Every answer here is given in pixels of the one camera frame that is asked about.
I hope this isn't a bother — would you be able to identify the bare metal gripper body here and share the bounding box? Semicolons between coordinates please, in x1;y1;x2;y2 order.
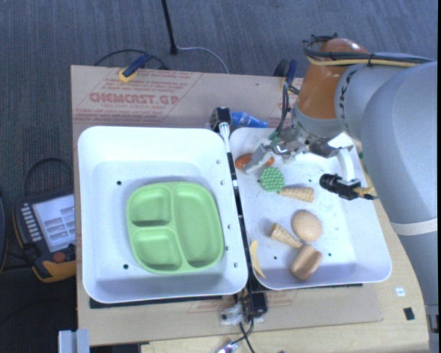
268;126;312;161

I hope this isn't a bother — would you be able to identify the orange sausage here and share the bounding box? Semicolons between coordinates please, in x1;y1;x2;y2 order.
234;153;254;171

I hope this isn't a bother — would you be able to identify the green dotted ice cream scoop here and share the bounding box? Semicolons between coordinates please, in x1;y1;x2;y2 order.
259;166;286;193

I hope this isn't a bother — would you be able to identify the thin black and white rod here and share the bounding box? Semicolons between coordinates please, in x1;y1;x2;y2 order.
219;121;266;293

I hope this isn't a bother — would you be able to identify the blue packet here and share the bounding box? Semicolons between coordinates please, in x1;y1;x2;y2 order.
230;111;270;129

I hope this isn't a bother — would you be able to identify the tan waffle cone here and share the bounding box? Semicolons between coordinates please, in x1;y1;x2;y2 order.
278;185;315;203
268;222;304;250

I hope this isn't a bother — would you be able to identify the beige round bread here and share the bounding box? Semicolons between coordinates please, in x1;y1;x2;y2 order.
290;209;323;243

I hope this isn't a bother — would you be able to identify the green divided plate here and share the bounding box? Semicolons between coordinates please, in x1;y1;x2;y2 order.
126;181;226;275

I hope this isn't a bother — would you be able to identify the yellow banana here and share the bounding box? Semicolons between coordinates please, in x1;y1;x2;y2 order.
249;239;268;280

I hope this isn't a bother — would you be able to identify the brown bread roll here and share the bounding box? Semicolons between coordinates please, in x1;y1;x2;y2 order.
290;243;323;282

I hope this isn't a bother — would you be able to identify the white plastic tray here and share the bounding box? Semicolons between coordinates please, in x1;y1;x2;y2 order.
229;126;393;291
76;125;250;304

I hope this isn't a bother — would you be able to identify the brown cardboard board red print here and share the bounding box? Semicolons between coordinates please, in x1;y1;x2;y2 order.
70;64;384;347

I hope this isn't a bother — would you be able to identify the black block with thin wires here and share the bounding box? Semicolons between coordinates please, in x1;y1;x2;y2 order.
237;290;269;320
209;106;232;132

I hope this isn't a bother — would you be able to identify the black cylinder on white bracket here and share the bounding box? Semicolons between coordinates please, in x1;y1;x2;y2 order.
319;141;363;202

